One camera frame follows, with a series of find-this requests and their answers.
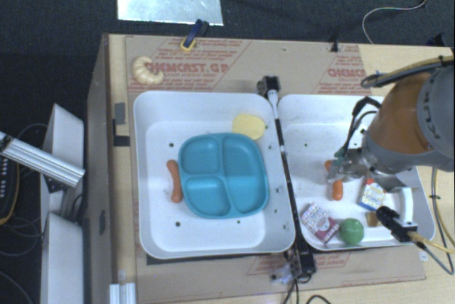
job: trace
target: wire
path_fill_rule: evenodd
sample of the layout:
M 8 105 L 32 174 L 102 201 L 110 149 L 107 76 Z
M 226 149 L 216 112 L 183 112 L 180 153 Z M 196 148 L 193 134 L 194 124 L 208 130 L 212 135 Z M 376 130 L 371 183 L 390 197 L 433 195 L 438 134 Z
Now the wire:
M 286 297 L 284 298 L 282 304 L 287 304 L 287 302 L 289 301 L 289 298 L 291 297 L 292 291 L 294 290 L 294 285 L 295 285 L 295 282 L 292 281 L 292 284 L 291 284 L 291 286 L 289 287 L 289 290 L 287 291 L 287 295 L 286 295 Z
M 36 229 L 36 227 L 33 226 L 33 223 L 31 221 L 29 221 L 28 219 L 26 219 L 26 218 L 22 218 L 22 217 L 15 217 L 15 218 L 20 220 L 20 221 L 22 221 L 22 222 L 25 222 L 26 224 L 22 224 L 20 227 L 18 227 L 18 226 L 6 223 L 5 227 L 7 229 L 9 229 L 10 231 L 12 231 L 13 233 L 17 234 L 18 236 L 29 238 L 29 239 L 34 239 L 34 238 L 37 238 L 37 237 L 42 237 L 44 235 L 44 232 L 43 233 L 39 233 L 38 232 L 37 234 L 27 234 L 27 233 L 23 233 L 23 232 L 18 231 L 17 230 L 18 228 L 24 228 L 24 227 L 32 226 L 32 227 L 34 227 Z
M 443 246 L 441 245 L 438 245 L 438 244 L 435 244 L 434 242 L 426 239 L 425 237 L 421 236 L 420 234 L 416 233 L 416 232 L 408 232 L 409 236 L 411 237 L 411 239 L 414 240 L 415 244 L 423 249 L 425 252 L 427 252 L 437 263 L 439 266 L 441 266 L 441 268 L 446 271 L 449 275 L 454 275 L 455 274 L 455 270 L 454 270 L 454 265 L 453 265 L 453 262 L 452 262 L 452 259 L 450 257 L 450 254 L 455 254 L 455 250 L 451 250 L 451 249 L 448 249 L 447 248 L 447 243 L 446 243 L 446 240 L 445 240 L 445 236 L 444 236 L 444 233 L 447 234 L 448 238 L 450 239 L 451 243 L 454 245 L 455 247 L 455 244 L 454 244 L 454 239 L 450 236 L 450 234 L 448 233 L 447 231 L 447 228 L 444 224 L 444 221 L 442 220 L 441 218 L 441 215 L 439 214 L 439 208 L 438 208 L 438 205 L 437 205 L 437 199 L 439 199 L 439 197 L 437 196 L 436 194 L 436 186 L 437 186 L 437 169 L 436 168 L 433 168 L 432 170 L 432 195 L 430 196 L 432 199 L 433 199 L 433 210 L 434 210 L 434 217 L 436 219 L 436 222 L 437 222 L 437 226 L 438 226 L 438 230 L 439 230 L 439 234 L 441 235 L 441 240 L 442 240 L 442 244 Z M 447 259 L 449 261 L 449 266 L 450 268 L 447 268 L 426 246 L 426 244 L 428 245 L 431 245 L 433 247 L 436 247 L 437 249 L 440 249 L 442 251 L 444 251 L 447 255 Z
M 27 170 L 28 170 L 27 174 L 22 175 L 21 179 L 28 178 L 30 175 L 33 175 L 33 174 L 38 174 L 38 171 L 31 170 L 30 168 L 27 168 L 26 166 L 22 167 L 20 174 L 25 173 Z
M 70 216 L 72 216 L 75 213 L 75 208 L 76 208 L 76 203 L 79 199 L 81 199 L 83 196 L 83 193 L 80 193 L 74 200 L 73 203 L 71 204 L 71 211 L 70 211 Z
M 304 281 L 300 278 L 297 278 L 297 283 L 299 283 L 299 284 L 309 283 L 309 281 L 311 280 L 312 277 L 313 277 L 313 275 L 309 274 L 309 276 L 306 277 L 306 280 L 304 280 Z
M 47 129 L 48 125 L 46 125 L 46 124 L 31 124 L 31 125 L 28 125 L 21 132 L 19 132 L 19 135 L 16 138 L 17 139 L 21 139 L 22 135 L 24 135 L 29 129 L 32 129 L 33 127 L 43 127 L 45 129 Z
M 450 235 L 449 230 L 447 229 L 441 214 L 439 213 L 439 207 L 437 204 L 437 194 L 436 194 L 436 186 L 437 186 L 437 169 L 433 168 L 432 170 L 432 198 L 433 198 L 433 208 L 434 208 L 434 215 L 436 216 L 436 221 L 438 224 L 439 232 L 442 230 L 445 232 L 447 237 L 449 238 L 449 241 L 452 243 L 452 246 L 455 247 L 455 240 L 454 238 Z M 446 244 L 444 235 L 441 234 L 442 242 L 443 244 Z
M 436 244 L 433 241 L 430 241 L 429 239 L 423 237 L 422 235 L 418 234 L 417 232 L 408 232 L 409 237 L 411 237 L 412 240 L 416 242 L 420 242 L 421 244 L 428 244 L 430 246 L 433 246 L 437 248 L 438 250 L 444 251 L 448 254 L 455 254 L 455 250 L 448 249 L 445 246 L 441 246 L 440 244 Z
M 21 219 L 23 221 L 28 221 L 27 219 L 25 218 L 20 218 L 20 217 L 15 217 L 16 219 Z M 28 235 L 28 237 L 26 236 L 26 234 L 20 234 L 20 236 L 25 236 L 26 238 L 34 238 L 34 242 L 33 244 L 28 247 L 27 249 L 25 249 L 24 251 L 20 251 L 20 252 L 7 252 L 7 251 L 2 251 L 0 250 L 0 255 L 3 255 L 3 256 L 7 256 L 7 257 L 20 257 L 20 256 L 24 256 L 26 254 L 28 254 L 29 252 L 31 252 L 35 247 L 36 245 L 38 244 L 38 242 L 40 242 L 40 237 L 42 236 L 41 234 L 39 234 L 39 231 L 38 229 L 35 227 L 34 224 L 31 224 L 31 227 L 33 228 L 34 230 L 34 237 L 32 237 L 31 235 Z
M 321 295 L 313 295 L 313 296 L 311 296 L 305 304 L 310 304 L 314 299 L 321 299 L 326 304 L 331 304 L 327 299 L 325 299 Z
M 364 99 L 361 99 L 360 101 L 358 101 L 357 104 L 355 105 L 354 110 L 353 110 L 353 118 L 350 122 L 349 130 L 348 130 L 348 137 L 346 138 L 346 141 L 343 144 L 343 146 L 341 146 L 340 150 L 336 153 L 336 157 L 338 157 L 337 155 L 339 154 L 340 155 L 339 157 L 342 158 L 348 152 L 350 140 L 352 139 L 354 132 L 360 126 L 360 123 L 361 123 L 363 117 L 365 117 L 369 114 L 375 114 L 377 112 L 377 111 L 368 111 L 368 112 L 365 112 L 364 114 L 362 114 L 358 119 L 356 119 L 357 115 L 360 113 L 362 108 L 366 104 L 373 104 L 372 101 L 376 102 L 374 99 L 365 97 Z M 374 106 L 378 109 L 380 108 L 380 104 L 379 105 L 374 104 Z
M 296 304 L 299 304 L 299 301 L 300 301 L 299 283 L 297 283 L 297 280 L 295 280 L 294 282 L 295 282 L 295 284 L 296 284 L 296 297 L 297 297 Z
M 20 218 L 21 218 L 21 217 L 11 216 L 11 219 L 20 219 Z M 27 219 L 28 222 L 25 223 L 25 224 L 12 224 L 11 226 L 12 226 L 13 228 L 16 228 L 16 229 L 18 229 L 18 228 L 24 228 L 24 227 L 29 226 L 30 223 L 35 224 L 35 223 L 36 223 L 37 221 L 39 221 L 40 219 L 41 219 L 41 217 L 37 217 L 37 218 L 35 218 L 33 221 L 29 221 L 29 220 Z
M 2 276 L 3 278 L 5 278 L 7 281 L 9 281 L 10 283 L 12 283 L 16 288 L 19 289 L 19 291 L 23 294 L 23 296 L 26 297 L 27 299 L 27 302 L 29 304 L 33 304 L 33 301 L 31 300 L 30 296 L 27 294 L 27 292 L 23 289 L 23 287 L 21 285 L 19 285 L 19 283 L 14 280 L 12 277 L 10 277 L 10 275 L 6 275 L 3 271 L 0 270 L 0 276 Z
M 374 44 L 374 42 L 371 40 L 370 36 L 368 35 L 367 31 L 366 31 L 366 28 L 365 28 L 365 21 L 366 19 L 373 13 L 377 12 L 377 11 L 386 11 L 386 10 L 391 10 L 391 11 L 412 11 L 412 10 L 417 10 L 417 9 L 420 9 L 421 7 L 425 6 L 425 4 L 427 3 L 428 0 L 421 0 L 420 4 L 418 4 L 417 6 L 413 6 L 413 7 L 378 7 L 377 9 L 373 9 L 371 10 L 370 12 L 368 12 L 364 17 L 363 17 L 363 20 L 362 20 L 362 29 L 363 29 L 363 33 L 365 34 L 366 38 L 368 39 L 368 41 L 371 43 L 371 44 Z

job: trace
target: toy sink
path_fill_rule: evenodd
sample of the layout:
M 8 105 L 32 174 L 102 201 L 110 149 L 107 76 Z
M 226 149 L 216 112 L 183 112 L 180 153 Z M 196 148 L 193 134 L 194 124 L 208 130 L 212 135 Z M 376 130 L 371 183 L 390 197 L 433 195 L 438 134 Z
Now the toy sink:
M 195 136 L 181 147 L 178 165 L 186 204 L 201 217 L 246 217 L 267 204 L 262 156 L 246 136 Z
M 341 201 L 331 200 L 323 162 L 343 145 L 359 99 L 288 95 L 279 101 L 293 199 L 299 212 L 315 202 L 337 222 L 356 218 L 365 227 L 364 240 L 353 246 L 343 243 L 338 235 L 323 244 L 301 224 L 305 240 L 320 251 L 401 245 L 386 228 L 367 227 L 366 211 L 357 204 L 360 179 L 345 183 Z M 231 134 L 238 114 L 261 118 L 267 126 L 264 135 L 245 143 Z M 133 117 L 139 236 L 149 255 L 174 259 L 266 254 L 286 251 L 293 244 L 296 229 L 289 191 L 273 110 L 265 98 L 257 94 L 148 91 L 135 99 Z M 368 127 L 368 117 L 360 129 Z M 354 134 L 350 147 L 360 146 L 361 139 L 360 133 Z M 261 155 L 264 172 L 253 150 Z M 171 159 L 180 163 L 185 195 L 180 203 L 171 201 L 173 181 L 166 167 Z M 417 169 L 400 178 L 412 188 L 412 201 L 401 202 L 398 193 L 388 193 L 386 204 L 399 213 L 414 205 L 413 220 L 419 233 L 432 237 L 434 223 Z
M 266 99 L 256 94 L 149 91 L 136 98 L 133 113 L 139 236 L 148 254 L 159 259 L 266 254 L 292 245 L 295 227 Z M 238 135 L 217 136 L 232 131 L 238 114 L 258 116 L 269 128 L 248 143 Z M 204 135 L 209 137 L 192 140 Z M 259 158 L 250 143 L 261 155 L 264 172 L 255 166 Z M 188 177 L 183 188 L 189 204 L 171 201 L 173 181 L 166 167 L 168 160 L 179 161 L 182 147 L 181 172 L 183 180 Z M 205 155 L 198 157 L 198 151 Z M 239 173 L 249 183 L 236 188 L 242 180 Z M 234 180 L 230 188 L 227 179 Z M 213 201 L 192 199 L 201 190 L 209 190 L 207 200 Z

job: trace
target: black cable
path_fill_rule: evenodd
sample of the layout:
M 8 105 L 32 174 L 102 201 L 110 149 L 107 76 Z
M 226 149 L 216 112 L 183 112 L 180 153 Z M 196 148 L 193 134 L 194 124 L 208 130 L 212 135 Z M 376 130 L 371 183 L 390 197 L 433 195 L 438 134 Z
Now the black cable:
M 450 255 L 447 254 L 447 256 L 449 257 L 449 263 L 450 263 L 450 269 L 447 268 L 447 266 L 445 266 L 441 260 L 439 260 L 437 258 L 437 256 L 435 254 L 433 254 L 433 252 L 431 252 L 428 247 L 420 242 L 416 242 L 415 243 L 417 247 L 419 247 L 420 249 L 424 250 L 427 254 L 429 254 L 431 256 L 432 259 L 434 259 L 436 261 L 436 263 L 441 266 L 441 268 L 446 271 L 449 275 L 454 275 L 454 266 L 452 265 L 452 261 L 451 261 L 451 258 L 450 258 Z
M 378 109 L 380 108 L 380 103 L 379 102 L 377 102 L 374 99 L 369 98 L 369 97 L 366 97 L 366 98 L 364 98 L 364 99 L 360 100 L 359 102 L 357 102 L 357 104 L 354 107 L 353 118 L 352 118 L 352 120 L 350 122 L 349 130 L 348 130 L 348 137 L 346 139 L 346 142 L 343 144 L 343 146 L 341 146 L 341 149 L 340 149 L 341 156 L 344 156 L 346 154 L 346 152 L 348 151 L 350 140 L 353 137 L 354 132 L 360 126 L 360 123 L 361 123 L 363 117 L 365 117 L 365 116 L 367 116 L 369 114 L 375 114 L 377 112 L 377 111 L 367 111 L 364 114 L 362 114 L 358 119 L 356 119 L 356 117 L 360 113 L 361 109 L 366 104 L 372 104 L 374 107 L 376 107 Z
M 7 229 L 9 229 L 11 232 L 13 232 L 14 234 L 17 234 L 18 236 L 21 236 L 21 237 L 24 237 L 27 239 L 35 239 L 38 237 L 42 237 L 44 235 L 44 233 L 37 233 L 37 234 L 23 233 L 23 232 L 18 231 L 16 228 L 14 228 L 14 226 L 11 226 L 10 224 L 5 224 L 5 227 Z
M 367 77 L 363 78 L 362 81 L 360 82 L 360 86 L 362 88 L 370 88 L 370 87 L 376 87 L 376 84 L 374 84 L 374 82 L 379 78 L 379 77 L 382 77 L 384 75 L 386 75 L 387 73 L 376 73 L 376 74 L 372 74 L 372 75 L 368 75 Z
M 83 196 L 83 193 L 80 193 L 74 200 L 73 200 L 73 204 L 71 205 L 71 211 L 70 211 L 70 217 L 72 217 L 73 213 L 75 212 L 75 208 L 76 208 L 76 202 L 81 199 Z
M 20 252 L 6 252 L 6 251 L 2 251 L 0 250 L 0 255 L 3 255 L 3 256 L 7 256 L 7 257 L 20 257 L 20 256 L 24 256 L 26 254 L 28 254 L 29 252 L 31 252 L 35 247 L 36 245 L 38 244 L 38 242 L 40 242 L 40 237 L 41 237 L 41 234 L 39 234 L 39 231 L 38 229 L 35 227 L 34 224 L 31 224 L 33 230 L 34 230 L 34 234 L 37 235 L 36 237 L 34 237 L 34 242 L 33 244 L 28 247 L 27 249 L 25 249 L 24 251 L 20 251 Z
M 431 198 L 433 199 L 433 212 L 434 212 L 434 218 L 436 220 L 438 230 L 439 230 L 439 235 L 441 236 L 442 244 L 444 245 L 445 248 L 447 248 L 447 243 L 446 243 L 446 236 L 444 235 L 444 230 L 442 229 L 441 225 L 441 217 L 439 216 L 439 210 L 437 207 L 436 199 L 439 197 L 436 194 L 436 174 L 437 174 L 437 169 L 433 168 L 432 169 L 432 195 Z M 437 263 L 441 268 L 446 271 L 449 275 L 454 275 L 455 270 L 454 270 L 454 264 L 452 262 L 452 258 L 450 254 L 447 255 L 447 259 L 449 261 L 449 266 L 450 269 L 447 268 L 425 245 L 423 245 L 424 248 L 423 250 L 427 252 Z
M 287 291 L 287 295 L 286 295 L 286 297 L 284 298 L 282 304 L 287 304 L 289 298 L 291 297 L 291 294 L 292 294 L 293 289 L 294 289 L 294 282 L 292 282 L 291 287 L 290 287 L 289 290 Z
M 16 288 L 19 289 L 19 291 L 23 294 L 23 296 L 26 297 L 27 299 L 27 302 L 28 304 L 33 304 L 33 301 L 31 300 L 30 296 L 27 294 L 27 292 L 23 289 L 23 287 L 21 285 L 19 285 L 19 283 L 14 280 L 12 277 L 10 277 L 9 275 L 6 275 L 3 271 L 0 270 L 0 276 L 5 278 L 7 281 L 9 281 L 10 283 L 12 283 Z
M 28 125 L 24 130 L 19 132 L 19 135 L 16 138 L 20 140 L 22 135 L 24 135 L 29 129 L 32 129 L 33 127 L 43 127 L 45 129 L 47 129 L 48 125 L 46 125 L 46 124 L 31 124 L 31 125 Z
M 32 174 L 38 174 L 38 171 L 31 170 L 30 168 L 27 168 L 26 166 L 24 166 L 24 167 L 22 167 L 20 174 L 24 174 L 24 175 L 21 175 L 21 179 L 25 179 L 25 178 L 28 178 Z
M 11 216 L 10 221 L 13 220 L 13 219 L 20 219 L 20 218 L 22 218 L 22 217 L 16 217 L 16 216 L 13 215 L 13 216 Z M 25 223 L 25 224 L 10 224 L 10 225 L 11 225 L 13 228 L 16 228 L 16 229 L 18 229 L 18 228 L 24 228 L 24 227 L 29 226 L 30 223 L 31 223 L 31 224 L 35 224 L 35 223 L 36 223 L 37 221 L 39 221 L 40 219 L 41 219 L 41 217 L 37 217 L 37 218 L 35 218 L 35 219 L 32 220 L 32 221 L 29 221 L 29 220 L 27 219 L 27 223 Z
M 310 275 L 306 278 L 305 281 L 303 281 L 301 278 L 298 278 L 298 279 L 297 279 L 297 283 L 299 283 L 299 284 L 306 284 L 306 283 L 308 283 L 308 282 L 311 280 L 312 277 L 313 277 L 313 276 L 310 274 Z
M 294 282 L 296 284 L 296 297 L 297 297 L 296 304 L 299 304 L 299 301 L 300 301 L 299 283 L 297 282 L 297 280 L 294 280 Z
M 331 304 L 327 299 L 325 299 L 321 295 L 313 295 L 313 296 L 311 296 L 305 304 L 310 304 L 314 299 L 321 299 L 326 304 Z

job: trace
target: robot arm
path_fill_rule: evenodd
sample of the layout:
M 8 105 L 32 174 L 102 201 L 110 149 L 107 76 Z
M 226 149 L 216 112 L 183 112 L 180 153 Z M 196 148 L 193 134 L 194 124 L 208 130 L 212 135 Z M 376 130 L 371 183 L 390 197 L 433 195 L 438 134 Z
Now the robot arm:
M 415 165 L 454 171 L 453 63 L 411 72 L 386 96 L 363 139 L 365 162 L 375 171 L 394 174 Z
M 373 75 L 364 87 L 396 82 L 363 135 L 361 149 L 348 149 L 353 131 L 336 153 L 328 182 L 371 176 L 391 191 L 404 185 L 396 174 L 416 165 L 454 171 L 454 59 L 440 57 L 387 75 Z M 351 126 L 367 97 L 357 103 Z

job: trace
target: cardboard surface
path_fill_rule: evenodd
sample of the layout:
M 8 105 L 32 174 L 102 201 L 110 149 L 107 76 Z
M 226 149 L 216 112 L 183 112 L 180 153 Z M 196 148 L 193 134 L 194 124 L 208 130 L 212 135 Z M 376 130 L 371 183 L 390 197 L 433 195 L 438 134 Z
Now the cardboard surface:
M 180 39 L 153 36 L 107 36 L 112 105 L 127 102 L 128 88 L 130 94 L 142 91 L 134 86 L 134 81 L 129 79 L 129 66 L 136 57 L 148 55 L 153 60 L 159 55 L 156 54 L 156 51 L 165 48 L 168 49 L 166 53 L 174 55 L 166 63 L 171 65 L 175 63 L 176 68 L 178 64 L 190 65 L 191 63 L 187 60 L 182 62 L 182 60 L 175 59 L 176 55 L 182 55 L 182 52 L 177 50 L 177 45 L 173 48 L 170 46 L 177 40 Z M 222 60 L 209 57 L 204 64 L 203 71 L 199 69 L 200 71 L 194 72 L 178 72 L 176 69 L 172 73 L 189 73 L 178 76 L 183 84 L 187 83 L 186 90 L 199 90 L 198 88 L 203 87 L 206 88 L 205 90 L 210 88 L 210 90 L 218 92 L 254 92 L 257 81 L 264 75 L 278 75 L 282 84 L 281 95 L 320 91 L 348 94 L 346 91 L 349 89 L 345 87 L 353 88 L 363 76 L 374 72 L 379 66 L 384 67 L 384 71 L 390 71 L 425 59 L 426 55 L 431 57 L 440 53 L 434 48 L 340 45 L 341 52 L 334 54 L 330 52 L 331 45 L 327 43 L 241 40 L 236 42 L 235 47 L 232 47 L 230 41 L 218 40 L 219 43 L 231 45 L 230 48 L 233 49 L 231 52 L 234 54 L 230 53 L 232 55 Z M 225 48 L 225 46 L 213 45 L 213 41 L 210 43 L 209 51 L 214 51 L 213 48 Z M 194 51 L 199 53 L 202 50 L 206 49 L 200 44 L 199 49 L 196 48 Z M 346 59 L 343 56 L 347 54 L 350 55 Z M 365 64 L 364 55 L 368 57 L 368 66 Z M 211 71 L 210 73 L 214 73 L 215 76 L 212 76 L 210 81 L 206 81 L 202 85 L 191 82 L 193 78 L 200 78 L 199 74 L 204 74 L 207 65 L 210 68 L 213 63 L 220 63 L 220 72 Z M 328 85 L 322 87 L 322 83 L 328 83 Z M 375 91 L 380 95 L 384 95 L 386 92 L 387 88 Z M 360 93 L 360 90 L 353 88 L 349 94 L 365 93 Z M 119 135 L 129 135 L 128 110 L 127 105 L 125 125 L 117 127 Z M 219 303 L 280 303 L 282 301 L 282 293 L 287 291 L 287 288 L 273 285 L 269 279 L 270 273 L 284 263 L 281 254 L 172 263 L 147 260 L 137 238 L 135 241 L 132 240 L 132 227 L 137 228 L 134 216 L 137 216 L 138 205 L 136 188 L 134 184 L 131 186 L 129 180 L 130 174 L 135 170 L 131 167 L 130 155 L 131 151 L 128 147 L 116 147 L 112 153 L 111 164 L 114 164 L 115 174 L 112 176 L 111 184 L 114 186 L 114 198 L 118 204 L 113 229 L 117 243 L 116 264 L 119 270 L 125 272 L 125 281 L 136 282 L 138 303 L 176 303 L 186 300 L 228 298 L 263 293 L 278 294 L 224 299 L 219 300 Z M 448 179 L 453 182 L 453 174 L 449 175 Z M 387 299 L 387 295 L 378 294 L 380 290 L 386 291 L 387 289 L 377 289 L 377 286 L 365 285 L 416 281 L 415 285 L 409 285 L 413 288 L 420 288 L 421 284 L 418 283 L 425 277 L 418 251 L 413 246 L 322 254 L 316 255 L 316 260 L 318 272 L 305 285 L 305 289 L 349 287 L 349 291 L 338 289 L 340 295 L 337 295 L 337 298 L 340 298 L 340 303 L 352 303 L 349 301 L 348 293 L 353 291 L 356 293 L 365 291 L 372 295 L 362 303 L 388 303 L 390 299 Z M 437 280 L 442 280 L 434 266 L 430 267 L 436 271 Z M 392 286 L 391 289 L 400 292 L 399 284 Z M 218 300 L 209 300 L 207 303 L 218 303 Z

